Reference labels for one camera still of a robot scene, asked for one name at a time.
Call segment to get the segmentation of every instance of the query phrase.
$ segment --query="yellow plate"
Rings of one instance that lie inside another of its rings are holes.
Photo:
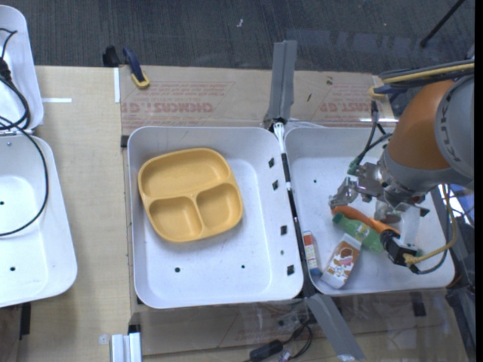
[[[166,240],[208,238],[242,218],[242,196],[233,172],[213,149],[154,157],[141,167],[137,182],[149,221]]]

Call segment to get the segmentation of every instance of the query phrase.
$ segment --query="green bottle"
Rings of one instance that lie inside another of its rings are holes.
[[[369,225],[364,224],[362,221],[348,219],[341,212],[337,212],[332,221],[344,228],[345,233],[359,240],[363,247],[374,253],[383,251],[379,235]]]

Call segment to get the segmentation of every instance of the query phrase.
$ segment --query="black pole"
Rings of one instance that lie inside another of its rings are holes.
[[[449,10],[449,12],[445,15],[445,17],[443,17],[441,19],[441,21],[436,24],[435,28],[432,29],[432,31],[429,33],[429,35],[427,35],[427,37],[425,37],[421,43],[420,43],[420,46],[422,48],[424,48],[426,46],[426,43],[428,42],[428,40],[430,40],[434,34],[437,33],[437,31],[439,31],[439,29],[443,26],[443,24],[446,23],[446,20],[448,20],[450,18],[450,16],[455,12],[456,9],[458,9],[458,7],[460,5],[462,5],[462,3],[464,2],[465,0],[458,0],[458,2]]]

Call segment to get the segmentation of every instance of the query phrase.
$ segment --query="white strip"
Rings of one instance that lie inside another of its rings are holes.
[[[43,103],[72,103],[72,98],[42,98]]]
[[[114,68],[114,102],[121,102],[121,90],[119,89],[119,68]]]

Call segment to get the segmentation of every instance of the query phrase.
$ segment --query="yellow cable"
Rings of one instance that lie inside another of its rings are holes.
[[[395,83],[399,81],[409,81],[416,78],[428,78],[431,75],[444,74],[446,72],[463,71],[474,69],[475,63],[468,63],[462,66],[441,67],[440,69],[430,69],[428,71],[414,72],[412,74],[393,76],[391,78],[382,79],[383,83]]]
[[[451,206],[450,206],[450,198],[449,198],[449,195],[448,195],[448,191],[446,190],[446,188],[444,186],[443,186],[443,194],[445,195],[446,209],[448,210],[448,212],[450,214],[451,228],[453,230],[453,237],[451,238],[451,241],[449,243],[447,243],[446,245],[444,245],[443,247],[441,247],[437,250],[434,250],[430,253],[427,253],[424,256],[415,257],[413,255],[410,255],[409,253],[405,253],[403,255],[403,257],[405,258],[406,264],[411,265],[411,264],[416,264],[418,262],[422,262],[423,260],[427,260],[430,257],[437,255],[438,253],[441,253],[445,250],[448,250],[449,248],[451,248],[454,245],[454,243],[456,243],[456,239],[458,237],[457,223],[456,223],[456,219],[454,217],[453,209],[451,209]]]

